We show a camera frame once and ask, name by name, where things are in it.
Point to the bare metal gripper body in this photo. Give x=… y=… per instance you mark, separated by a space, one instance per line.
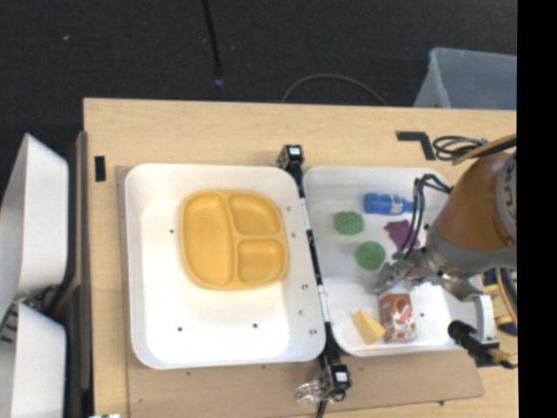
x=435 y=268

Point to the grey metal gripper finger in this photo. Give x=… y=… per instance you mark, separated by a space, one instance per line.
x=408 y=282
x=384 y=278

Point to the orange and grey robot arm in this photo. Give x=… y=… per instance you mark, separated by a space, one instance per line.
x=472 y=207

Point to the green round doughnut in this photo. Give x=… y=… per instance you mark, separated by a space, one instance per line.
x=370 y=255

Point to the brown and white carton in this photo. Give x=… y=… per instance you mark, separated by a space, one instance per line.
x=397 y=318

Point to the white plastic tray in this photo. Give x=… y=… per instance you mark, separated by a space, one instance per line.
x=217 y=320
x=344 y=277

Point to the purple grapes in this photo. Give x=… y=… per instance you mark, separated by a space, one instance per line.
x=398 y=231

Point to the yellow cheese wedge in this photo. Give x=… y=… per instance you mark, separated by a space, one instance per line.
x=367 y=325

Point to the green grapes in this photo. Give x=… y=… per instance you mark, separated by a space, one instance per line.
x=348 y=223

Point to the blue bottle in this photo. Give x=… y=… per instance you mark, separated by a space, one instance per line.
x=379 y=203

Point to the thin black and white rod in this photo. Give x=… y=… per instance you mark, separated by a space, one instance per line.
x=314 y=251

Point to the orange divided plate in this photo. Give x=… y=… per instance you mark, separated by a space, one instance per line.
x=209 y=242

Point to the pale blue plastic bin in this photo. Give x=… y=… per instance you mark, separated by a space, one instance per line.
x=474 y=81

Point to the black cylinder on white bracket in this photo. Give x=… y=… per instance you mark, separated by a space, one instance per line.
x=484 y=320

